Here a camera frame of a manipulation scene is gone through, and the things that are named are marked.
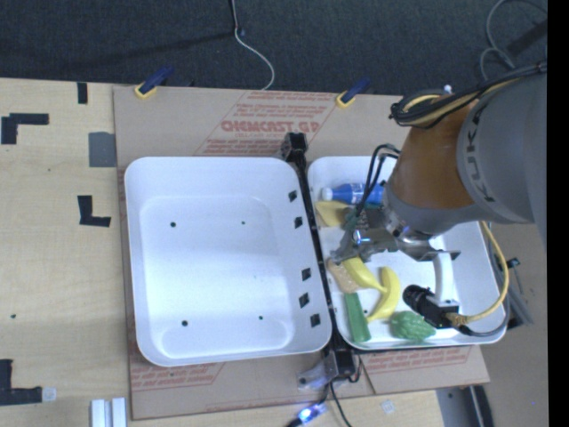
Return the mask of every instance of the green toy vegetable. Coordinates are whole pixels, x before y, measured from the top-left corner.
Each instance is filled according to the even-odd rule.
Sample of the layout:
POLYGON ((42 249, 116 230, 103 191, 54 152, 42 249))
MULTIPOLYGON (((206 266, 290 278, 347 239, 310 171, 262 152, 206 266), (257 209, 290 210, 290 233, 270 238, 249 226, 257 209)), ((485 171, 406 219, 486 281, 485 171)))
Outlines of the green toy vegetable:
POLYGON ((391 333, 397 338, 420 342, 436 331, 421 315, 412 311, 399 311, 391 317, 391 333))

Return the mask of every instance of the blue water bottle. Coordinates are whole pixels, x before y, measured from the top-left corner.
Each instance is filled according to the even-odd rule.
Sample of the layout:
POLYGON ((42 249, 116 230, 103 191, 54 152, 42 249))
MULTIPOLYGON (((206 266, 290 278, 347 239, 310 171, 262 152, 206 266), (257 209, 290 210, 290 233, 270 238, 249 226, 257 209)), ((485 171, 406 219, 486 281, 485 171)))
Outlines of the blue water bottle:
MULTIPOLYGON (((363 183, 344 183, 336 188, 322 189, 322 199, 324 201, 341 201, 346 204, 357 204, 364 195, 365 184, 363 183)), ((370 196, 365 201, 366 204, 380 204, 383 195, 383 187, 377 183, 372 189, 370 196)))

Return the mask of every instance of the black connector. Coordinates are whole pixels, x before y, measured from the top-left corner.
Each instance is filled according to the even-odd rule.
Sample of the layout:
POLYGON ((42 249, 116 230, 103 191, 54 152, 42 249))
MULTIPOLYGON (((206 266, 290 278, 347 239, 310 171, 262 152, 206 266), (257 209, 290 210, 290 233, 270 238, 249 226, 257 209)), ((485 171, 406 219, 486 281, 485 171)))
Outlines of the black connector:
POLYGON ((428 288, 409 285, 403 291, 403 300, 424 317, 425 321, 437 329, 453 327, 447 317, 448 313, 458 313, 459 304, 455 301, 438 301, 435 294, 428 288))

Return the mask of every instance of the cardboard sheet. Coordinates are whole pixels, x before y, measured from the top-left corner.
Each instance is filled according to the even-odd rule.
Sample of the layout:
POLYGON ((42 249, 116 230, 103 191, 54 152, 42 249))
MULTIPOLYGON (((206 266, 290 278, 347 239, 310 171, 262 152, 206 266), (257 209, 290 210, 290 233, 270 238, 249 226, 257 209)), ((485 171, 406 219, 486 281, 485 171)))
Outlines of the cardboard sheet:
MULTIPOLYGON (((132 418, 318 399, 317 391, 298 389, 297 374, 312 368, 319 353, 176 368, 153 366, 141 356, 134 332, 124 171, 133 160, 148 156, 270 157, 278 154, 289 132, 307 135, 309 162, 330 155, 371 155, 385 142, 400 148, 406 130, 388 118, 398 98, 358 95, 351 106, 340 109, 331 93, 160 87, 141 100, 132 86, 115 86, 113 96, 132 418)), ((363 361, 365 377, 340 386, 339 397, 489 381, 476 346, 388 351, 364 355, 363 361)))

